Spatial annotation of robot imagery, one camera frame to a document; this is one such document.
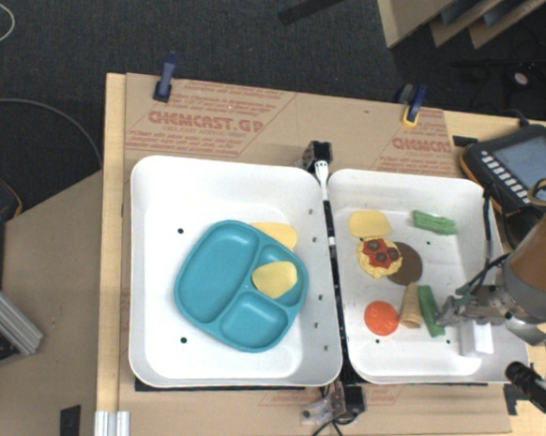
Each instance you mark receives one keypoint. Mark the thin black and white rod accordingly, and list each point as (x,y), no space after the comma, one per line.
(333,245)

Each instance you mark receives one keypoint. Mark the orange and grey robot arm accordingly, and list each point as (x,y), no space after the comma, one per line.
(535,261)

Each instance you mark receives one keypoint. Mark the green toy bean pod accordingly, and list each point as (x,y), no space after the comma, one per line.
(428,309)

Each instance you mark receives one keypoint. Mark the black cylinder on white bracket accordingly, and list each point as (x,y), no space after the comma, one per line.
(526,379)

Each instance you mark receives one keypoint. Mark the orange toy ball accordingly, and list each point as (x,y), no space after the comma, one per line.
(381,318)

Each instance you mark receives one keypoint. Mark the brown cardboard board, red print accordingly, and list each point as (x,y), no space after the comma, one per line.
(261,131)

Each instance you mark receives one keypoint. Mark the brown round biscuit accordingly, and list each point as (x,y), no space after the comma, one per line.
(411,268)

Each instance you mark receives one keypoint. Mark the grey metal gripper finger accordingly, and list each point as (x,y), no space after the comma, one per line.
(446,312)

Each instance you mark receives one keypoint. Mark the toy pizza slice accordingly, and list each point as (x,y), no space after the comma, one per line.
(378,259)

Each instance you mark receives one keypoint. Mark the green toy asparagus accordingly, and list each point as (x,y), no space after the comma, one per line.
(435,222)

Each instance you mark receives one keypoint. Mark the white plastic tray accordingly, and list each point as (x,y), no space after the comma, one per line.
(431,361)
(219,189)

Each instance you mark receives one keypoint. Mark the blue divided plate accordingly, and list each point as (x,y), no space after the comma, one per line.
(217,274)

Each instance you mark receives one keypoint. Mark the yellow toy cheese slice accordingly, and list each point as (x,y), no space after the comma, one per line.
(369,224)

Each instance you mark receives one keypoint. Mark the yellow toy chip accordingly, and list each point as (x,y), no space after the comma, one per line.
(281,234)
(274,279)

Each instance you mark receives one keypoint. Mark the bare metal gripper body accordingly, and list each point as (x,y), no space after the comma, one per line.
(482,310)

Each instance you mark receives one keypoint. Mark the tan toy ice cream cone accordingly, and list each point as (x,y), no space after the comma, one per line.
(411,308)

